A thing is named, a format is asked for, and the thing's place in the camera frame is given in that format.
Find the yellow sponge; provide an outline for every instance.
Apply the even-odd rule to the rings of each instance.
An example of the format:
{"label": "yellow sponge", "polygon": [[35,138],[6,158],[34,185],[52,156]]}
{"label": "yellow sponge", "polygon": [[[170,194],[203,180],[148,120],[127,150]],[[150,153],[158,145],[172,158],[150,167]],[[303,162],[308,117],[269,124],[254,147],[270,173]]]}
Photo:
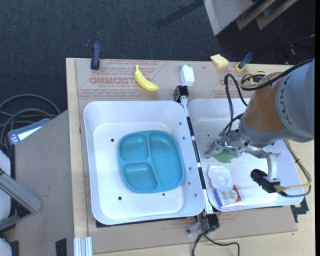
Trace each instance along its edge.
{"label": "yellow sponge", "polygon": [[210,59],[217,69],[228,66],[229,64],[229,61],[226,58],[222,57],[220,54],[213,55],[210,57]]}

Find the blue plate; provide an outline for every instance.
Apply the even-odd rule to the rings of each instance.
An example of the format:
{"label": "blue plate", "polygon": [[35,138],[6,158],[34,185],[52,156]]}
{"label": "blue plate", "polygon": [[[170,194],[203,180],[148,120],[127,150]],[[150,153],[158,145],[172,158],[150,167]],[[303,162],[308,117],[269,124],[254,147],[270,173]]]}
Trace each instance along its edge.
{"label": "blue plate", "polygon": [[185,179],[178,144],[165,131],[127,134],[118,144],[118,158],[125,184],[136,193],[173,190]]}

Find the yellow banana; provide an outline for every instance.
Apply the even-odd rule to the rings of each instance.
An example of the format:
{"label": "yellow banana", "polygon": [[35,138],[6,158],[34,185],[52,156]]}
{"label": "yellow banana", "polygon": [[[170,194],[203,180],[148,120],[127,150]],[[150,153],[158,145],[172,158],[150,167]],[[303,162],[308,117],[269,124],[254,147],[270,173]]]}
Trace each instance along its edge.
{"label": "yellow banana", "polygon": [[142,72],[139,69],[139,65],[135,65],[135,72],[134,72],[134,80],[143,88],[146,89],[147,91],[150,92],[155,92],[159,90],[159,87],[154,84],[153,82],[150,82],[147,80]]}

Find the black floor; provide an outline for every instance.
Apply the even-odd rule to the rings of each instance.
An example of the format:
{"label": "black floor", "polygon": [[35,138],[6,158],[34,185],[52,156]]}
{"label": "black floor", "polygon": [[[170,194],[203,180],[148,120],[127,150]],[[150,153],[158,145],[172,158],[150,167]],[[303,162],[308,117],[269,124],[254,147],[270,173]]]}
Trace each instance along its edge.
{"label": "black floor", "polygon": [[[36,94],[66,110],[66,58],[91,58],[95,42],[106,59],[238,62],[252,51],[252,63],[293,65],[315,56],[314,37],[258,53],[314,34],[315,14],[315,0],[299,0],[262,30],[234,22],[214,36],[202,0],[0,0],[0,103]],[[47,109],[19,98],[0,111],[29,107]]]}

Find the wooden table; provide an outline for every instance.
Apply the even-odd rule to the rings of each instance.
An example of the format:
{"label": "wooden table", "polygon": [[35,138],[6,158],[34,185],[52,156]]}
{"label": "wooden table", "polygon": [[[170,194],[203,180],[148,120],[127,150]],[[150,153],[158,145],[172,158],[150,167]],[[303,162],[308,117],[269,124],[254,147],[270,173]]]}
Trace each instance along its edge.
{"label": "wooden table", "polygon": [[[283,71],[287,66],[281,65],[257,65],[248,64],[247,71],[268,72]],[[73,197],[73,221],[74,236],[76,238],[88,237],[87,209],[85,199],[85,186],[82,160],[81,135],[79,133],[79,99],[77,87],[76,59],[66,59],[67,75],[67,96],[68,96],[68,116],[69,116],[69,137],[70,137],[70,156],[71,156],[71,174],[72,174],[72,197]],[[291,142],[294,151],[300,158],[304,166],[311,173],[314,179],[314,160],[315,150],[314,141],[307,143]],[[307,214],[298,216],[297,231],[276,233],[269,235],[259,235],[250,237],[239,237],[227,240],[220,240],[220,243],[238,242],[240,245],[240,255],[315,255],[315,190],[314,181],[312,181],[312,191],[306,196],[309,207]],[[179,245],[168,245],[161,247],[152,247],[144,249],[117,251],[109,253],[100,253],[99,256],[163,256],[163,255],[190,255],[192,243]],[[237,255],[235,246],[217,246],[210,242],[201,242],[197,245],[196,255]]]}

